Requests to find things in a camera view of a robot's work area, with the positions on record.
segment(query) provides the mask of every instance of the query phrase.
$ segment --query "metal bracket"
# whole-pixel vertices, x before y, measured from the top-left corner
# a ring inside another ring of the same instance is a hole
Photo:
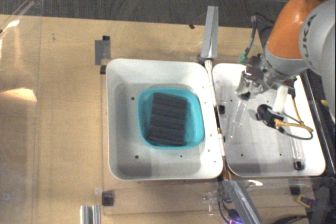
[[[95,65],[100,66],[102,59],[111,59],[111,42],[109,36],[103,36],[103,40],[95,40]]]
[[[257,208],[253,204],[243,183],[234,180],[222,181],[225,191],[229,194],[243,223],[263,223]]]
[[[114,190],[103,191],[101,195],[101,205],[103,206],[114,205]]]
[[[203,45],[200,57],[215,59],[217,57],[218,7],[208,6],[206,13]]]
[[[101,224],[100,205],[80,207],[80,224]]]

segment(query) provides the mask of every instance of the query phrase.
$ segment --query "black connector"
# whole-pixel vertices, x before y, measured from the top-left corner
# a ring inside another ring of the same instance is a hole
[[[251,93],[250,92],[247,92],[247,93],[244,93],[240,96],[240,98],[244,101],[248,101],[250,99],[250,96],[251,96]]]
[[[100,74],[103,75],[103,74],[106,74],[106,66],[105,65],[102,65],[100,67]]]
[[[281,121],[284,120],[284,117],[276,114],[272,111],[272,108],[269,105],[262,104],[257,109],[256,118],[259,121],[263,121],[268,127],[276,129],[275,119],[279,119]]]
[[[225,106],[224,105],[219,105],[218,106],[218,112],[220,115],[224,115],[225,114]]]
[[[113,190],[103,191],[101,195],[101,205],[102,206],[113,206],[114,205],[114,191]]]
[[[301,189],[299,186],[289,186],[290,194],[293,196],[298,196],[301,194]]]
[[[301,161],[293,162],[293,167],[296,171],[301,171],[305,168],[305,165]]]
[[[288,88],[288,94],[290,94],[293,98],[295,98],[295,89],[294,88]]]

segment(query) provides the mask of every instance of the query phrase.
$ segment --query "wooden table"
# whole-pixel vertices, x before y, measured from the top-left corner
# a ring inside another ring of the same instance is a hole
[[[38,20],[30,19],[30,25]],[[112,58],[195,61],[201,51],[203,32],[202,26],[190,29],[188,25],[43,17],[36,135],[29,139],[30,143],[20,145],[27,153],[25,167],[30,172],[26,178],[32,184],[26,188],[25,201],[18,203],[12,199],[6,201],[6,207],[0,207],[0,215],[4,216],[0,217],[0,223],[28,223],[31,218],[33,223],[75,224],[79,223],[81,205],[101,203],[102,189],[121,189],[121,193],[127,193],[122,191],[138,185],[143,190],[154,187],[151,182],[116,183],[108,179],[112,175],[107,176],[104,156],[106,107],[100,66],[94,63],[94,43],[103,35],[110,36]],[[249,42],[250,33],[247,28],[220,27],[217,61],[236,62]],[[30,43],[27,37],[20,38]],[[259,51],[257,40],[251,54]],[[19,108],[22,104],[17,103],[20,102],[2,105],[1,112],[22,111]],[[25,124],[27,113],[11,117],[8,124],[14,124],[15,117],[15,124],[31,128]],[[258,211],[265,223],[283,215],[305,214],[303,207],[289,195],[288,188],[277,191],[271,189],[256,195]],[[132,196],[129,200],[124,206],[134,207]],[[198,204],[197,208],[179,212],[169,212],[165,204],[160,205],[161,212],[152,214],[108,215],[107,210],[102,223],[223,223],[218,211],[212,217],[207,214],[207,205],[202,210]],[[16,216],[18,210],[21,219]]]

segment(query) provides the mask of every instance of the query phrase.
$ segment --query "black cable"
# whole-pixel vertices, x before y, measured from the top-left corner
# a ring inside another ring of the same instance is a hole
[[[221,185],[222,185],[222,182],[224,181],[223,175],[217,176],[217,181],[218,181],[218,187],[219,187],[218,191],[219,191],[220,189],[222,189]],[[222,200],[226,202],[227,204],[231,204],[232,202],[230,196],[227,193],[224,193],[224,194],[219,193],[219,197],[222,197]]]
[[[303,218],[308,218],[308,216],[291,216],[278,219],[277,221],[273,222],[272,224],[292,224],[296,221],[299,221]]]
[[[227,211],[229,213],[229,209],[226,207],[224,199],[222,199],[222,205],[223,205],[225,211]]]
[[[220,201],[218,201],[218,208],[219,208],[219,213],[220,215],[222,216],[222,218],[224,219],[224,221],[227,223],[227,224],[230,224],[230,222],[224,217],[223,215],[223,212],[222,212],[222,207],[220,206]]]
[[[269,22],[269,23],[271,23],[271,24],[275,24],[275,21],[274,21],[274,20],[267,18],[267,17],[266,17],[264,14],[262,14],[262,13],[254,12],[253,15],[259,16],[259,17],[263,18],[265,21],[267,21],[267,22]]]
[[[281,134],[284,134],[286,136],[289,136],[289,137],[292,137],[292,138],[295,138],[295,139],[299,139],[299,140],[311,140],[313,138],[313,134],[311,132],[308,132],[310,134],[309,137],[301,137],[301,136],[296,136],[296,135],[293,135],[291,133],[287,133],[285,131],[284,128],[280,127],[279,129],[277,129]]]
[[[250,42],[249,42],[247,48],[245,49],[245,56],[246,57],[247,57],[248,53],[250,52],[250,50],[253,46],[254,38],[256,36],[256,31],[257,31],[257,16],[256,15],[253,15],[251,17],[251,22],[252,22],[252,34],[251,34]]]
[[[281,114],[284,115],[284,116],[286,116],[287,118],[289,118],[289,119],[291,119],[291,120],[293,120],[293,121],[295,121],[295,122],[297,122],[297,123],[300,124],[300,121],[298,121],[298,120],[295,119],[294,117],[292,117],[292,116],[286,114],[284,111],[283,111]]]

